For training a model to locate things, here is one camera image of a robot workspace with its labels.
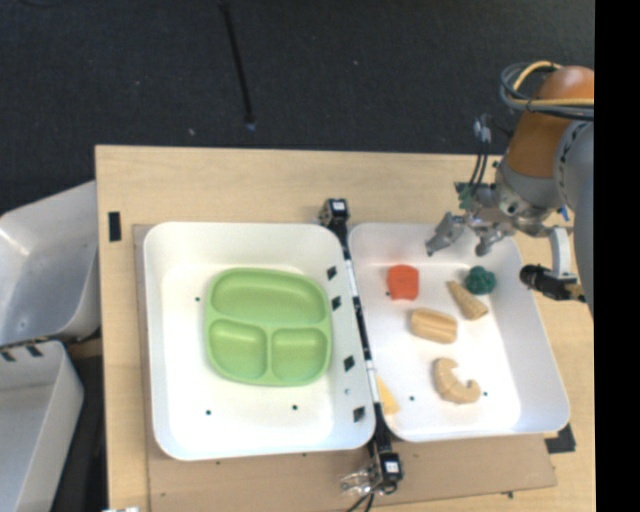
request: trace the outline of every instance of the wooden board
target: wooden board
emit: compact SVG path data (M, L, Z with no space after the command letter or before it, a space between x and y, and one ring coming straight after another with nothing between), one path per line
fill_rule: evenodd
M352 224L433 223L456 210L453 182L468 179L473 163L473 157L452 155L97 147L110 506L154 512L210 510L212 504L221 510L344 510L353 497L340 494L339 477L367 458L364 450L202 463L165 456L145 415L134 226L169 220L311 222L329 197L348 200ZM110 230L117 217L119 237ZM523 260L549 264L546 242L517 242ZM572 403L578 451L550 460L542 436L396 443L407 477L377 506L438 510L433 502L400 504L488 494L442 503L447 510L473 510L477 500L478 507L500 510L509 503L499 493L541 489L523 493L530 510L595 507L593 323L580 304L540 298L538 305ZM554 487L556 474L560 485Z

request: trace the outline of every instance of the white container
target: white container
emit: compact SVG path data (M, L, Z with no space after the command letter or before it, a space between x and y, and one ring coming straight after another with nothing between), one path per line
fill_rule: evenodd
M0 217L0 345L100 325L95 182Z
M143 257L153 432L168 455L196 460L346 450L371 438L368 377L333 233L299 224L165 223L145 236ZM257 386L214 371L200 299L218 273L235 267L303 274L329 300L340 297L332 312L331 361L318 380ZM345 366L350 359L353 365Z
M378 374L399 404L385 416L389 428L407 441L545 433L564 427L569 402L532 292L519 280L522 261L507 238L477 257L478 240L466 230L458 241L427 256L425 241L435 225L361 224L349 239L372 357ZM419 295L391 300L388 269L397 264L419 270ZM494 272L497 285L478 296L489 313L466 320L446 281L463 282L480 265ZM457 319L457 340L449 345L413 335L410 315L431 308ZM458 405L438 395L433 362L449 357L457 377L476 380L483 391L472 404Z
M83 401L58 341L0 357L0 512L50 510Z

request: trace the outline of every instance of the green plate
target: green plate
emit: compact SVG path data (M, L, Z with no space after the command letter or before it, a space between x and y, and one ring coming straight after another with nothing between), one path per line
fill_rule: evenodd
M324 290L306 276L226 270L207 292L205 340L211 364L231 380L302 386L329 366L331 308Z

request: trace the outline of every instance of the cable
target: cable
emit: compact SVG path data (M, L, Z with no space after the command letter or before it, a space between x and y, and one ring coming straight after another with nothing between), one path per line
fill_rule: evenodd
M19 3L29 5L31 7L42 7L48 9L49 7L55 7L60 5L65 0L18 0Z
M375 489L372 489L369 494L365 494L362 498L356 501L355 504L349 510L347 510L347 512L354 512L354 510L356 510L360 505L362 505L364 500L369 498L369 502L367 503L367 506L364 509L364 512L368 512L369 510L371 510L371 505L373 504L374 497L375 497Z
M473 131L480 142L480 149L478 150L478 157L476 159L476 165L473 169L473 174L469 179L468 188L473 189L472 195L476 193L480 183L484 179L484 173L487 168L487 161L489 159L489 144L491 143L491 130L488 126L489 116L482 114L477 117L473 123Z
M253 106L251 105L251 96L249 95L249 87L247 86L247 79L244 73L244 66L242 64L242 57L240 56L240 49L238 47L238 40L236 38L235 28L233 26L233 20L231 19L231 10L228 0L218 0L218 8L222 12L224 23L227 28L227 35L229 36L229 43L231 44L231 53L233 55L233 61L236 66L236 72L238 74L238 81L240 82L240 90L242 92L242 99L244 101L244 123L247 129L255 131L256 118L253 114Z
M533 73L549 73L560 68L562 68L560 64L546 60L507 66L500 74L500 98L515 110L593 121L594 100L592 98L534 99L520 92L523 82Z

